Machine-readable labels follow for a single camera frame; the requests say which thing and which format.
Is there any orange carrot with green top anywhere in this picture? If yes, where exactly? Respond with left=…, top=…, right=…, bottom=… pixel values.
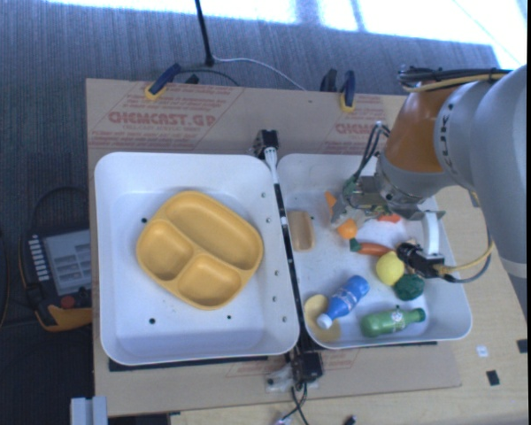
left=349, top=237, right=395, bottom=258

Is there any blue bottle with white cap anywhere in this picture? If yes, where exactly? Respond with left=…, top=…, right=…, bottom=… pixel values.
left=315, top=274, right=372, bottom=330

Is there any tan toy bread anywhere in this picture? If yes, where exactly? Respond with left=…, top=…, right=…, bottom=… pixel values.
left=287, top=209, right=316, bottom=252

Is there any black block with thin wires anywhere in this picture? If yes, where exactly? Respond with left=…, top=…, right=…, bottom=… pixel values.
left=287, top=351, right=326, bottom=383
left=253, top=128, right=281, bottom=159

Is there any white and orange toy food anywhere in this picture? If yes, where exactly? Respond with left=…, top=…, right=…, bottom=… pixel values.
left=360, top=212, right=409, bottom=248

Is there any white plastic tray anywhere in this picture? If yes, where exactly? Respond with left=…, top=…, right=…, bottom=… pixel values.
left=93, top=151, right=301, bottom=367
left=276, top=152, right=473, bottom=351

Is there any yellow lemon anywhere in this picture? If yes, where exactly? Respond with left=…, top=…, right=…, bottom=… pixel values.
left=374, top=251, right=405, bottom=288

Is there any small orange toy fruit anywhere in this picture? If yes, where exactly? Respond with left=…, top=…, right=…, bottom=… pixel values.
left=336, top=218, right=359, bottom=241

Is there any thin black and white rod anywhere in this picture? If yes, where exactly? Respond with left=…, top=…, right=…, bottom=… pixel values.
left=264, top=147, right=310, bottom=350

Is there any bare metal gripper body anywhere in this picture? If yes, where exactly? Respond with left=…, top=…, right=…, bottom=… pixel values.
left=342, top=174, right=422, bottom=220

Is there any green broccoli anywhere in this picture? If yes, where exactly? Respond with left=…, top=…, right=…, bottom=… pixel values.
left=393, top=273, right=427, bottom=302

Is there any brown cardboard board red print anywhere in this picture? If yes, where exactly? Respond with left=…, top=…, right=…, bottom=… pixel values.
left=85, top=77, right=464, bottom=418

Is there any yellow divided plate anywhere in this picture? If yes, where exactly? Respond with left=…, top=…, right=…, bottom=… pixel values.
left=135, top=189, right=265, bottom=312

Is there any green bottle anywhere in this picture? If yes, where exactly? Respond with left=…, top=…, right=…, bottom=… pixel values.
left=359, top=307, right=427, bottom=339

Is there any black cylinder on white bracket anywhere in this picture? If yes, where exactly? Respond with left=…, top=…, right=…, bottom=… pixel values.
left=396, top=210, right=447, bottom=280

